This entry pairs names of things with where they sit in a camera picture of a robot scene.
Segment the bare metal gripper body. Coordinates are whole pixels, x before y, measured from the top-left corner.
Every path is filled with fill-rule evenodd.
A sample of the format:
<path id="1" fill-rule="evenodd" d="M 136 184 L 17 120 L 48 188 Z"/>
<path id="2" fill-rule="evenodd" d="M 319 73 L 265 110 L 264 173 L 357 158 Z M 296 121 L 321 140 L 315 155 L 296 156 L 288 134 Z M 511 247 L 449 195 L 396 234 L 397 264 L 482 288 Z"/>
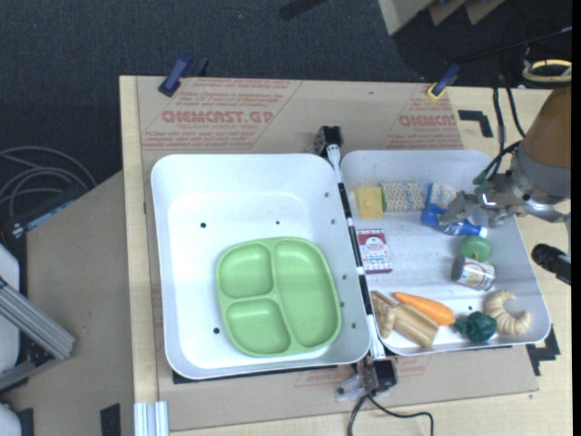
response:
<path id="1" fill-rule="evenodd" d="M 527 214 L 524 195 L 529 190 L 529 178 L 521 172 L 496 173 L 487 178 L 484 173 L 474 180 L 478 205 L 488 217 L 524 216 Z"/>

